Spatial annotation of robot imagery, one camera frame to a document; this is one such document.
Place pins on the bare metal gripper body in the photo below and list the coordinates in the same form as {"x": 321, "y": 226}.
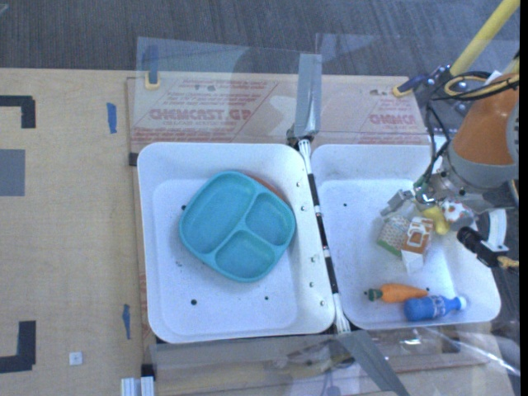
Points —
{"x": 447, "y": 186}

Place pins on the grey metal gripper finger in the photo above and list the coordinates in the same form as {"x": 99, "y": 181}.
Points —
{"x": 397, "y": 201}

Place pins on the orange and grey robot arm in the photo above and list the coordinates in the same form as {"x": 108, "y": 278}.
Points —
{"x": 486, "y": 130}

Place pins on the white packet with red print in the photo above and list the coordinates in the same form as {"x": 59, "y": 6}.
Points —
{"x": 457, "y": 213}

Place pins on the green and white carton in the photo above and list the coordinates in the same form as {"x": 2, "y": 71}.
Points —
{"x": 392, "y": 235}

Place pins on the yellow banana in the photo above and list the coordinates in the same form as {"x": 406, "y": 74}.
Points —
{"x": 438, "y": 221}

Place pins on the orange and white carton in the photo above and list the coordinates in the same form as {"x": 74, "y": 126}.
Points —
{"x": 417, "y": 237}

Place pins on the white plastic tray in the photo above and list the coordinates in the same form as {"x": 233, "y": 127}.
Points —
{"x": 231, "y": 303}
{"x": 359, "y": 241}

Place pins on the thin black and white rod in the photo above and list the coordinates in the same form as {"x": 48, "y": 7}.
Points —
{"x": 321, "y": 225}

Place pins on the orange carrot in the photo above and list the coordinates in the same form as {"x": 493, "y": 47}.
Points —
{"x": 402, "y": 293}

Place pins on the blue bottle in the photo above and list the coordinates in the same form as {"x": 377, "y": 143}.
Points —
{"x": 429, "y": 307}

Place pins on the orange divided plate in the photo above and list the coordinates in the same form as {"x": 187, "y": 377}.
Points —
{"x": 274, "y": 188}

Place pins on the blue divided plate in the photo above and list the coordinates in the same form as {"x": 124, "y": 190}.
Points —
{"x": 231, "y": 225}

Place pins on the brown cardboard board red print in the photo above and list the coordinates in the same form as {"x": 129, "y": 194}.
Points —
{"x": 214, "y": 109}

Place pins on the black cylinder on white bracket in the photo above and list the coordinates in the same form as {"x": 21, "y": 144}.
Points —
{"x": 478, "y": 243}

